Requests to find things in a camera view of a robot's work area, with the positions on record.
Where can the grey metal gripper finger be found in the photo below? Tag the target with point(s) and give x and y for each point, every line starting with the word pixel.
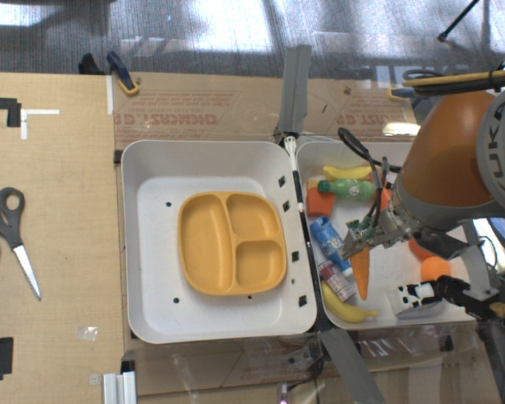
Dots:
pixel 350 244
pixel 370 241

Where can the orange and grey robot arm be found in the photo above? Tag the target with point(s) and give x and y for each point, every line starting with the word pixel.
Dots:
pixel 446 162

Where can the brown cardboard board red print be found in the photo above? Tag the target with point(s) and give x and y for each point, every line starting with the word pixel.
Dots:
pixel 235 107

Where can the orange ball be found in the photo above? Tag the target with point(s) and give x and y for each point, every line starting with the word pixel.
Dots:
pixel 433 269

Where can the yellow divided plate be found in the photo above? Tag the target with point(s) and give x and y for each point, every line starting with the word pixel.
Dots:
pixel 231 242

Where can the yellow banana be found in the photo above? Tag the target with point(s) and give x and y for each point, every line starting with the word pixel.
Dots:
pixel 345 307
pixel 347 173

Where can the green plastic bottle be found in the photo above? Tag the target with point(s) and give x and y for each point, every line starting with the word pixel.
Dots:
pixel 353 189

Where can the blue plastic bottle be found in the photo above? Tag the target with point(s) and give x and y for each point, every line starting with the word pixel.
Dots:
pixel 328 238

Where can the orange carton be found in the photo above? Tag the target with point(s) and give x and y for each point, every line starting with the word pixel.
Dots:
pixel 320 202

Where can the white plastic tray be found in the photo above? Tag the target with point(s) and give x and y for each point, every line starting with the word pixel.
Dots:
pixel 387 267
pixel 155 234

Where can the small red and white can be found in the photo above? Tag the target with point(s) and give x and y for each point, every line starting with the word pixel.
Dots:
pixel 338 282

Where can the orange carrot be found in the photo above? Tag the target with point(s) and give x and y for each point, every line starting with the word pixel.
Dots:
pixel 361 272

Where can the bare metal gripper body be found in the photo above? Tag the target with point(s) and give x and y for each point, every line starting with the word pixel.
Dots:
pixel 397 227

